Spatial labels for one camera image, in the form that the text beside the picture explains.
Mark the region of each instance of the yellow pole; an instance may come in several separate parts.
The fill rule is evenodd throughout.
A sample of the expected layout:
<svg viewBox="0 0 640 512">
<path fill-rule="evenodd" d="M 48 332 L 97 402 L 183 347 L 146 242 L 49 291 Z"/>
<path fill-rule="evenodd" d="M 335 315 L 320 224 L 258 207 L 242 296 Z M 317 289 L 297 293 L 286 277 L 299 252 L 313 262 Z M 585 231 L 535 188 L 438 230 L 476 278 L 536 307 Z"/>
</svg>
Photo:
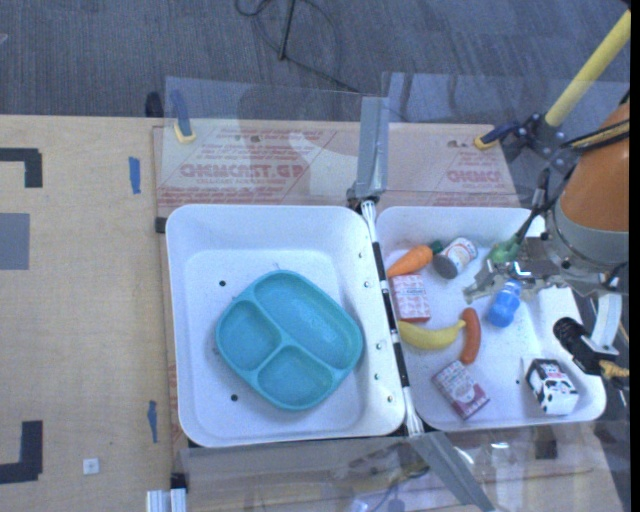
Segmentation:
<svg viewBox="0 0 640 512">
<path fill-rule="evenodd" d="M 598 79 L 630 37 L 631 10 L 627 9 L 562 95 L 556 100 L 555 104 L 549 109 L 544 118 L 549 126 L 558 127 L 562 124 L 562 121 L 573 110 L 576 103 L 580 101 L 587 89 Z"/>
</svg>

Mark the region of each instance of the metal bracket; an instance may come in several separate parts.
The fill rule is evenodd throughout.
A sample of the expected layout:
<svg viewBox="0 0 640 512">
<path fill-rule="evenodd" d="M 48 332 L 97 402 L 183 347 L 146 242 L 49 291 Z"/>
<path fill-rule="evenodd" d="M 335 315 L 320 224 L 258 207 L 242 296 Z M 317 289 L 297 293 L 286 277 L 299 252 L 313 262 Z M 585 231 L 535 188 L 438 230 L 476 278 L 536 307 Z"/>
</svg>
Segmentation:
<svg viewBox="0 0 640 512">
<path fill-rule="evenodd" d="M 613 341 L 618 333 L 618 325 L 622 316 L 622 295 L 608 293 L 598 298 L 598 313 L 596 324 L 591 333 L 591 341 L 595 346 L 606 352 L 617 350 L 613 348 Z"/>
<path fill-rule="evenodd" d="M 186 489 L 148 491 L 147 512 L 187 512 Z"/>
<path fill-rule="evenodd" d="M 462 505 L 473 504 L 482 512 L 497 510 L 444 432 L 435 431 L 416 436 L 410 438 L 409 443 Z"/>
<path fill-rule="evenodd" d="M 356 181 L 347 191 L 347 199 L 377 202 L 387 188 L 389 154 L 389 100 L 365 97 L 360 113 L 360 147 Z"/>
</svg>

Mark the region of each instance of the red sausage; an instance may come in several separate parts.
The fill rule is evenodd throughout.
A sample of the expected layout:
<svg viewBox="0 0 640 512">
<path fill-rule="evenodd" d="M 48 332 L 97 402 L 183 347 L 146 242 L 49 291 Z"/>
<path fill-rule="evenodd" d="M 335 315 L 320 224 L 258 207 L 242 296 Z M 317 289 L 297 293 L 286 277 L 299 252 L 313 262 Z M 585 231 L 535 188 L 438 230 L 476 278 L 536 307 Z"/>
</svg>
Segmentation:
<svg viewBox="0 0 640 512">
<path fill-rule="evenodd" d="M 464 347 L 460 353 L 460 362 L 462 364 L 471 364 L 476 360 L 478 351 L 480 350 L 480 338 L 482 330 L 480 328 L 480 319 L 478 313 L 473 308 L 465 308 L 461 318 L 466 322 Z"/>
</svg>

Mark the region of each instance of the wooden board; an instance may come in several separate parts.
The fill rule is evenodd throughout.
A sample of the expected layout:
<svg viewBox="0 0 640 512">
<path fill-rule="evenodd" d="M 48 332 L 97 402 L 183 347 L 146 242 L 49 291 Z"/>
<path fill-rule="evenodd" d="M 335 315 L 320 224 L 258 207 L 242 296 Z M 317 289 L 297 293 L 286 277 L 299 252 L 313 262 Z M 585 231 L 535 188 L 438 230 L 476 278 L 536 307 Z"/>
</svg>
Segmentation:
<svg viewBox="0 0 640 512">
<path fill-rule="evenodd" d="M 28 270 L 0 271 L 0 465 L 19 461 L 23 421 L 42 421 L 44 447 L 37 480 L 0 485 L 3 510 L 141 510 L 169 487 L 152 125 L 0 117 L 0 147 L 37 148 L 44 180 L 25 188 L 23 165 L 0 162 L 0 212 L 30 219 Z"/>
</svg>

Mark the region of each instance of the blue bottle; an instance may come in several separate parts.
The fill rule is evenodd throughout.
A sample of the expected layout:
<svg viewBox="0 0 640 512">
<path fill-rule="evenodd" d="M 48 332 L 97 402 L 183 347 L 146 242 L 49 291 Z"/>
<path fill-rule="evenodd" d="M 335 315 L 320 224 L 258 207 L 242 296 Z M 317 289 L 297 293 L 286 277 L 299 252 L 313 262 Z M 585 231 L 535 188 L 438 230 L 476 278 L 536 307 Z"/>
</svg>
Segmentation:
<svg viewBox="0 0 640 512">
<path fill-rule="evenodd" d="M 493 301 L 487 319 L 496 327 L 507 327 L 513 322 L 513 315 L 520 305 L 522 285 L 515 279 L 509 279 Z"/>
</svg>

